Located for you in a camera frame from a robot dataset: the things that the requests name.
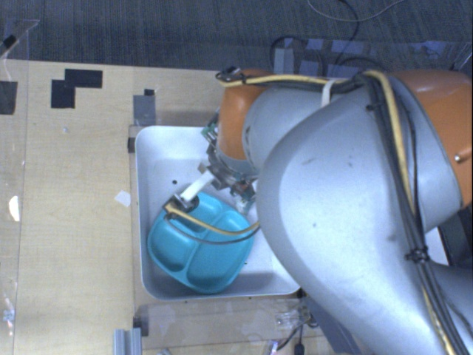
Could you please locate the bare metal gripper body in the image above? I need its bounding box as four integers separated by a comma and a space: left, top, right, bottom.
205, 146, 260, 197

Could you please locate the white plastic tray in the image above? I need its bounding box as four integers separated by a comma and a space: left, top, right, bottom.
134, 124, 302, 302

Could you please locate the blue divided plate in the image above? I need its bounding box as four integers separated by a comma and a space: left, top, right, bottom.
146, 191, 256, 296

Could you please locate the black cylinder on white bracket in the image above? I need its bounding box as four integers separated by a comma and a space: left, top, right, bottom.
170, 175, 216, 214

